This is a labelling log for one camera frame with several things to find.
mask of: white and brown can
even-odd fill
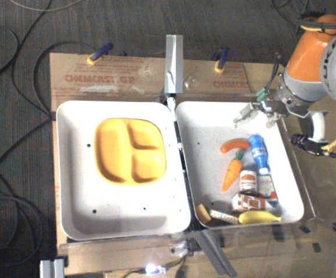
[[[248,196],[256,196],[258,194],[256,172],[250,170],[242,170],[239,175],[240,193]]]

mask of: blue and yellow clamp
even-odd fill
[[[107,55],[110,50],[114,47],[114,44],[112,43],[106,43],[103,47],[96,50],[93,54],[91,54],[89,57],[87,57],[87,62],[90,65],[94,65],[98,61],[102,59],[103,55]]]
[[[212,61],[216,61],[216,64],[215,64],[216,72],[224,71],[224,64],[227,61],[228,51],[229,51],[228,46],[221,47],[212,56]]]

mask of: carrot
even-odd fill
[[[235,181],[238,174],[241,172],[242,157],[243,157],[242,152],[236,152],[236,158],[233,159],[228,165],[226,175],[224,176],[223,185],[221,187],[221,192],[225,192],[231,186],[231,184]]]
[[[246,149],[250,147],[250,143],[248,142],[248,140],[246,139],[235,139],[235,140],[230,140],[227,141],[226,143],[224,143],[221,147],[220,147],[220,152],[221,153],[226,153],[228,151],[230,151],[231,149],[234,148],[242,148],[242,149]]]

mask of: blue water bottle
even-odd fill
[[[253,159],[259,166],[259,173],[261,175],[269,174],[269,169],[267,167],[268,155],[264,145],[264,139],[261,135],[252,135],[249,137],[249,143]]]

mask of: white tray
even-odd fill
[[[95,129],[108,118],[144,119],[161,131],[167,170],[156,182],[108,182],[94,157]],[[74,240],[162,235],[191,220],[182,164],[169,109],[159,103],[68,101],[57,110],[61,225]]]
[[[304,205],[279,129],[277,125],[268,129],[267,117],[262,112],[235,128],[233,120],[246,105],[186,101],[177,106],[176,117],[194,205],[203,204],[208,209],[222,212],[232,209],[231,199],[239,192],[239,178],[225,193],[221,193],[221,185],[227,166],[238,149],[223,154],[220,147],[228,140],[260,134],[267,147],[268,165],[278,196],[276,213],[282,216],[282,222],[298,221],[304,215]],[[241,162],[243,169],[257,168],[250,149],[244,153]]]

